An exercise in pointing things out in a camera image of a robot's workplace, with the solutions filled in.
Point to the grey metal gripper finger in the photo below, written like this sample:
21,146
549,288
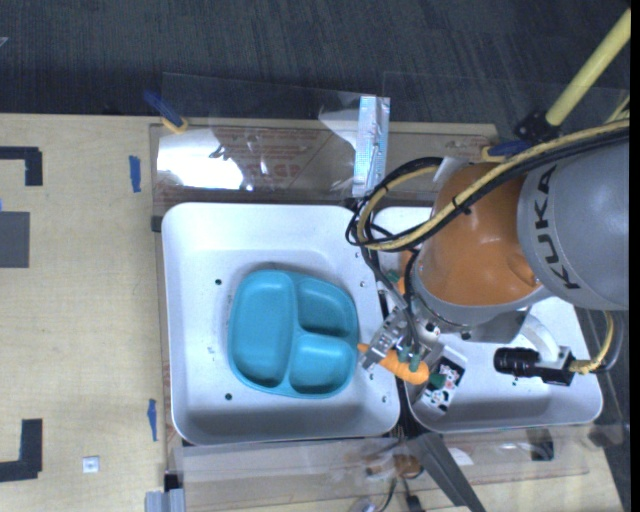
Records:
370,357
389,331

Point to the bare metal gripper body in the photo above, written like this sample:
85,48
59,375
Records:
419,336

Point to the orange carrot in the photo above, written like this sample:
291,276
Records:
423,374

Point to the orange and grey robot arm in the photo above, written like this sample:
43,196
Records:
475,240

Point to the white printed carton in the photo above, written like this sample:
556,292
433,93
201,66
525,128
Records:
441,396

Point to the white plastic tray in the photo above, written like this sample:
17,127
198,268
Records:
200,320
500,405

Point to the blue divided plate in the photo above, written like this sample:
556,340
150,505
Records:
265,330

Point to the black cylinder on white bracket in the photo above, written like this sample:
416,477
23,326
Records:
520,362

